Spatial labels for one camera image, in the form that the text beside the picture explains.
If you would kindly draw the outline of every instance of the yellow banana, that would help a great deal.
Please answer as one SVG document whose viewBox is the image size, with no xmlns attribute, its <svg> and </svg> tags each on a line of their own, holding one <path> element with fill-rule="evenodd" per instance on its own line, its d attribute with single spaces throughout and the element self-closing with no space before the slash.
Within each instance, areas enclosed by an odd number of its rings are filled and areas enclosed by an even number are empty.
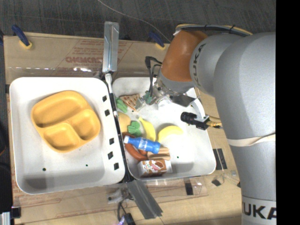
<svg viewBox="0 0 300 225">
<path fill-rule="evenodd" d="M 183 131 L 178 126 L 174 126 L 174 125 L 167 126 L 159 131 L 157 141 L 161 143 L 167 136 L 173 134 L 180 135 L 183 134 Z"/>
<path fill-rule="evenodd" d="M 142 125 L 146 131 L 146 138 L 151 141 L 155 141 L 156 133 L 155 133 L 155 129 L 154 129 L 152 123 L 145 121 L 141 117 L 139 117 L 139 121 L 142 123 Z"/>
</svg>

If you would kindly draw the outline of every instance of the white wire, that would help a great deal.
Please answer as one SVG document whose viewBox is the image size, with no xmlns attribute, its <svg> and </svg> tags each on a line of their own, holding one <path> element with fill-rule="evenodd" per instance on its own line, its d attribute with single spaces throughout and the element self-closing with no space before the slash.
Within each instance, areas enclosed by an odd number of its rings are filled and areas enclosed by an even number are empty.
<svg viewBox="0 0 300 225">
<path fill-rule="evenodd" d="M 104 2 L 102 2 L 101 0 L 97 0 L 97 1 L 100 2 L 103 6 L 107 7 L 108 9 L 110 9 L 110 10 L 112 10 L 112 11 L 118 13 L 118 14 L 121 14 L 121 15 L 123 15 L 123 16 L 127 16 L 127 17 L 132 18 L 132 19 L 139 20 L 139 21 L 141 21 L 141 22 L 143 22 L 143 23 L 146 23 L 146 24 L 150 25 L 150 26 L 153 27 L 156 31 L 158 31 L 165 39 L 167 39 L 168 42 L 171 42 L 171 41 L 170 41 L 170 40 L 169 40 L 169 39 L 168 39 L 168 38 L 160 31 L 160 30 L 158 30 L 158 28 L 156 28 L 156 27 L 155 27 L 154 25 L 152 25 L 151 23 L 149 23 L 149 22 L 147 22 L 147 21 L 144 21 L 144 20 L 142 20 L 142 19 L 136 18 L 136 17 L 132 17 L 132 16 L 127 15 L 127 14 L 125 14 L 125 13 L 119 12 L 118 10 L 113 9 L 112 7 L 106 5 L 106 4 L 105 4 Z"/>
</svg>

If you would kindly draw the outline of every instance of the white bottle cap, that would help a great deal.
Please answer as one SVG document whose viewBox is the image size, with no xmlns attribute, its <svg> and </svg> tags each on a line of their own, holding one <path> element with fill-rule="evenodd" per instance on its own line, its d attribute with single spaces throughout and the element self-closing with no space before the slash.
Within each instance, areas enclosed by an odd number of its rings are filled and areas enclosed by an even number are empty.
<svg viewBox="0 0 300 225">
<path fill-rule="evenodd" d="M 126 136 L 124 137 L 124 143 L 128 143 L 128 141 L 129 141 L 129 136 L 126 135 Z"/>
</svg>

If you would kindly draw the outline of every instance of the small carton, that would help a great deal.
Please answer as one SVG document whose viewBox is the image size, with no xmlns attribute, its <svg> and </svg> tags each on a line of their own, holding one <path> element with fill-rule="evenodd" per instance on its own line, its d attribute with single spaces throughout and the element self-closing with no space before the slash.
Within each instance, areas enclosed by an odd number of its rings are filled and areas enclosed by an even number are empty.
<svg viewBox="0 0 300 225">
<path fill-rule="evenodd" d="M 141 161 L 137 165 L 140 177 L 156 177 L 172 173 L 171 162 L 164 159 Z"/>
</svg>

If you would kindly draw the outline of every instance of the black connector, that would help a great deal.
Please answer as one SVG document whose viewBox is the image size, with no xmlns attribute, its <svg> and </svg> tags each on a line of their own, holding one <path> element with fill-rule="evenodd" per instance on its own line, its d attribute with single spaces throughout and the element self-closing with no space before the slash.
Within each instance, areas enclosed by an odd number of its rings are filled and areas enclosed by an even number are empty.
<svg viewBox="0 0 300 225">
<path fill-rule="evenodd" d="M 207 117 L 207 119 L 204 121 L 197 121 L 195 120 L 196 118 L 197 115 L 191 112 L 183 112 L 180 116 L 181 121 L 190 125 L 196 125 L 196 128 L 201 130 L 206 130 L 209 127 L 209 125 L 206 124 L 210 120 L 209 117 Z"/>
<path fill-rule="evenodd" d="M 124 215 L 125 221 L 127 222 L 128 225 L 135 225 L 135 222 L 133 220 L 133 217 L 131 215 L 131 213 L 126 213 Z"/>
</svg>

